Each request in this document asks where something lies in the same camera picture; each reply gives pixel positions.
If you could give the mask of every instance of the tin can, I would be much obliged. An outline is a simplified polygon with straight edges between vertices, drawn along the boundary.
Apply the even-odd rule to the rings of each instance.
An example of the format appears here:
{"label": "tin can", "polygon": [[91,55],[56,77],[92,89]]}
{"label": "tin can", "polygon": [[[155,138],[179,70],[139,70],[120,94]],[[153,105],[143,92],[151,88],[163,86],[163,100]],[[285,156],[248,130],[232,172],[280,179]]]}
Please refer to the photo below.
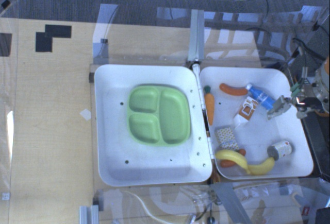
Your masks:
{"label": "tin can", "polygon": [[280,141],[267,148],[269,157],[273,157],[275,161],[279,158],[287,156],[292,153],[292,146],[287,140]]}

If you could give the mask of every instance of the banana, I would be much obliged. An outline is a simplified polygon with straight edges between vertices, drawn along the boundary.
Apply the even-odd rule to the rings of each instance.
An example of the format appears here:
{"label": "banana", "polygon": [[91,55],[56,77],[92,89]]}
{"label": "banana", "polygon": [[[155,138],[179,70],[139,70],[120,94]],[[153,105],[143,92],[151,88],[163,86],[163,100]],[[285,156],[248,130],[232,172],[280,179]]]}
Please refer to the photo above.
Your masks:
{"label": "banana", "polygon": [[251,171],[252,175],[259,176],[259,175],[267,174],[271,169],[273,169],[274,165],[275,165],[274,158],[269,157],[261,164],[248,165],[248,168]]}
{"label": "banana", "polygon": [[258,165],[249,165],[246,158],[238,152],[232,150],[220,150],[216,153],[219,160],[231,160],[245,169],[249,175],[265,175],[273,169],[275,160],[273,157],[267,158],[263,163]]}
{"label": "banana", "polygon": [[247,174],[250,174],[248,168],[248,161],[246,158],[238,152],[232,150],[220,150],[216,153],[216,158],[219,160],[230,160],[238,164],[240,167],[245,169]]}

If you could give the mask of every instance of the white sticker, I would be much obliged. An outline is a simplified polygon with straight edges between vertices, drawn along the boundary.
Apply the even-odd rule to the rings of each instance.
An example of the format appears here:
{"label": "white sticker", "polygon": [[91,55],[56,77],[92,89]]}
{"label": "white sticker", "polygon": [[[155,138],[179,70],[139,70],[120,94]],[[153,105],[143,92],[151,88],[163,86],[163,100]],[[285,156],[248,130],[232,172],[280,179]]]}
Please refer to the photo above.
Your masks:
{"label": "white sticker", "polygon": [[92,113],[87,110],[84,109],[83,111],[80,112],[80,115],[85,119],[85,120],[90,120],[92,118]]}
{"label": "white sticker", "polygon": [[10,193],[2,193],[2,200],[9,200],[10,199]]}

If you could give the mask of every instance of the wooden surface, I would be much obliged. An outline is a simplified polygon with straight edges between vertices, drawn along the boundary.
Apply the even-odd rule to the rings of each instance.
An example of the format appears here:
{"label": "wooden surface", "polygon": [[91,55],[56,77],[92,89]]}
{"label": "wooden surface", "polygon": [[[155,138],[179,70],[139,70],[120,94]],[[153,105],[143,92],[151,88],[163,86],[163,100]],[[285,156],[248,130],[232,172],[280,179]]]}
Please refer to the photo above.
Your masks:
{"label": "wooden surface", "polygon": [[[71,25],[72,37],[53,38],[52,53],[37,53],[36,32],[44,32],[45,24]],[[90,206],[94,194],[92,126],[80,112],[92,110],[88,75],[95,24],[19,20],[18,25],[9,223],[78,223],[79,206]],[[111,55],[155,49],[159,57],[187,51],[189,31],[112,25],[106,37]],[[0,223],[7,223],[6,212],[8,203],[0,203]]]}

